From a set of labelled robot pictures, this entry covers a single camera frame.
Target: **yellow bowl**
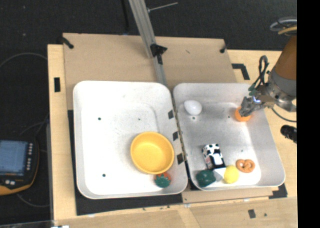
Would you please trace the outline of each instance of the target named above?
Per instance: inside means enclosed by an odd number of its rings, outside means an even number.
[[[175,150],[171,142],[162,134],[144,132],[132,141],[131,158],[140,171],[158,175],[172,167]]]

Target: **pretzel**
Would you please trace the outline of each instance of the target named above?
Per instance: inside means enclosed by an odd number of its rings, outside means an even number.
[[[256,167],[256,164],[251,159],[239,159],[235,165],[243,173],[251,173]]]

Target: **metal pole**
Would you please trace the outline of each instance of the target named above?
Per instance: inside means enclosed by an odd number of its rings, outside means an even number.
[[[162,64],[161,54],[154,54],[151,47],[156,46],[156,37],[154,29],[152,27],[149,12],[146,6],[145,0],[129,0],[135,22],[139,29],[139,33],[142,37],[145,45],[145,50],[149,58],[153,58],[155,73],[157,81],[167,86],[167,79]]]

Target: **multimeter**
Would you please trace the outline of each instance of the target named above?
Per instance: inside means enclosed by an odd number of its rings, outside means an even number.
[[[0,139],[0,196],[19,193],[33,185],[39,154],[35,139]]]

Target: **orange ball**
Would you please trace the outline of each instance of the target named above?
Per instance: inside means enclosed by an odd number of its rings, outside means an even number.
[[[251,115],[248,116],[248,117],[241,117],[240,113],[239,113],[239,110],[241,109],[241,106],[238,107],[236,110],[235,110],[235,118],[238,122],[248,122],[250,119],[251,119]]]

